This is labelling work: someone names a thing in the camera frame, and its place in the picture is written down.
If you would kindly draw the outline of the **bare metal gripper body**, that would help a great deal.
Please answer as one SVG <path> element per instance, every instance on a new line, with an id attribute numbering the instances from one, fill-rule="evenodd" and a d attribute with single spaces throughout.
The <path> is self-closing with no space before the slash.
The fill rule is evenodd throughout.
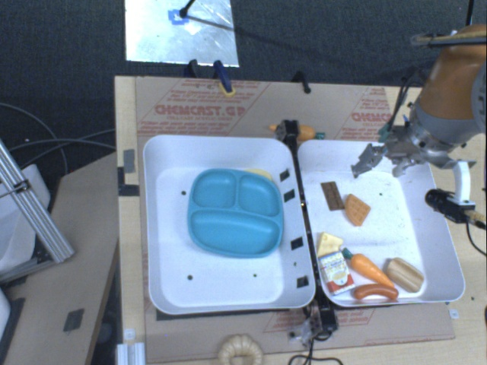
<path id="1" fill-rule="evenodd" d="M 457 164 L 457 160 L 449 156 L 455 146 L 439 141 L 420 125 L 393 127 L 385 147 L 385 156 L 391 162 L 395 158 L 408 157 L 415 161 L 415 165 L 429 163 L 442 170 L 452 169 Z"/>

